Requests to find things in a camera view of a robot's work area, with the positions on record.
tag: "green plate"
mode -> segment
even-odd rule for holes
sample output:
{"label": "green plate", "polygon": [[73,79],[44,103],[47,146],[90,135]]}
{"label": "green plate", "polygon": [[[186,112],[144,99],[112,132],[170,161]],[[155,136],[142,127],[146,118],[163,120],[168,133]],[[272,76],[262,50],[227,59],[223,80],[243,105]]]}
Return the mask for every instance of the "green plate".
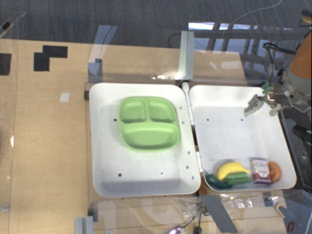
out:
{"label": "green plate", "polygon": [[160,97],[130,97],[119,107],[122,142],[132,150],[164,151],[180,142],[174,106]]}

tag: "orange ring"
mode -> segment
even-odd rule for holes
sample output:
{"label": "orange ring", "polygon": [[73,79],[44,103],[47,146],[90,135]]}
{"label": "orange ring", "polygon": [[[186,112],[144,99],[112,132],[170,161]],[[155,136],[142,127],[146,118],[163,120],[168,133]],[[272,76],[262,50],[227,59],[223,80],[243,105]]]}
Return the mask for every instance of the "orange ring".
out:
{"label": "orange ring", "polygon": [[277,182],[279,178],[281,177],[281,170],[279,169],[279,166],[274,162],[269,162],[269,171],[271,176],[271,182]]}

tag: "green vegetable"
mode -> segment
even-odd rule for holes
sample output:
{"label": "green vegetable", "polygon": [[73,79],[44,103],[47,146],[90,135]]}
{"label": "green vegetable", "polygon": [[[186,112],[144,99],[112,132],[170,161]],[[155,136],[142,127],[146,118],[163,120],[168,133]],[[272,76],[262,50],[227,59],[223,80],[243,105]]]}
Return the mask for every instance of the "green vegetable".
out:
{"label": "green vegetable", "polygon": [[208,184],[210,185],[213,185],[217,188],[221,188],[221,189],[228,189],[228,188],[231,188],[232,185],[228,185],[220,180],[218,180],[215,175],[213,174],[205,174],[205,178],[206,178],[206,181],[208,182]]}
{"label": "green vegetable", "polygon": [[241,178],[247,178],[248,175],[246,172],[239,172],[239,173],[230,173],[228,174],[225,178],[224,178],[224,182],[228,183],[230,182],[232,179],[241,179]]}
{"label": "green vegetable", "polygon": [[244,183],[249,183],[249,182],[250,182],[250,178],[245,177],[245,178],[239,178],[239,179],[232,179],[227,184],[228,185],[238,185],[238,184],[244,184]]}

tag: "wooden table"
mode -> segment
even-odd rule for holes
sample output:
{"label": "wooden table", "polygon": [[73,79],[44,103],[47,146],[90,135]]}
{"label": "wooden table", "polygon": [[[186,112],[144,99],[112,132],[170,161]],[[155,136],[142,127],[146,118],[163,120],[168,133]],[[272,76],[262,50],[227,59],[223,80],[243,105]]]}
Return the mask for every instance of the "wooden table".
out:
{"label": "wooden table", "polygon": [[[1,40],[0,53],[12,53],[12,60],[18,61],[18,79],[15,101],[15,94],[4,90],[7,83],[14,82],[13,72],[8,77],[0,77],[1,90],[11,98],[10,103],[5,101],[0,106],[12,107],[16,102],[13,166],[10,159],[0,156],[0,204],[11,204],[9,212],[0,212],[0,233],[72,234],[75,217],[86,217],[89,195],[94,193],[92,183],[88,184],[83,96],[93,46],[10,40],[15,46],[12,49],[8,41]],[[42,52],[43,45],[68,46],[68,58],[51,58],[49,72],[34,72],[34,52]],[[108,46],[103,56],[103,70],[106,77],[111,77],[110,81],[129,77],[140,77],[144,81],[176,70],[178,61],[177,49]],[[222,69],[224,62],[235,63],[235,69]],[[196,52],[195,77],[198,81],[205,78],[225,81],[231,77],[234,84],[244,85],[244,72],[239,63],[238,54]],[[62,93],[70,93],[68,102],[60,101]],[[14,116],[7,120],[14,125]],[[10,179],[2,177],[5,169],[12,169]],[[118,234],[167,233],[181,220],[187,221],[180,203],[174,200],[174,197],[103,199],[107,220],[95,223],[95,233],[104,234],[105,229]],[[166,213],[171,208],[175,214],[168,217]],[[156,214],[158,221],[148,217],[146,211]],[[282,218],[272,207],[260,205],[229,212],[241,233],[286,233]],[[210,216],[203,217],[201,226],[203,234],[218,233]],[[192,228],[194,224],[189,226],[188,233],[192,233]]]}

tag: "toy banana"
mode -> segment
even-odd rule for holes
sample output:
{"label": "toy banana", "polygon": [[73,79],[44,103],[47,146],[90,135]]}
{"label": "toy banana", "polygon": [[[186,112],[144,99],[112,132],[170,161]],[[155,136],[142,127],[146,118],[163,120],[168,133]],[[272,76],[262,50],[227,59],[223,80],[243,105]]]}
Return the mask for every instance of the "toy banana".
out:
{"label": "toy banana", "polygon": [[230,162],[222,165],[217,174],[216,177],[219,180],[224,179],[228,174],[230,173],[237,173],[237,172],[246,172],[249,173],[249,170],[245,169],[241,164],[238,162]]}

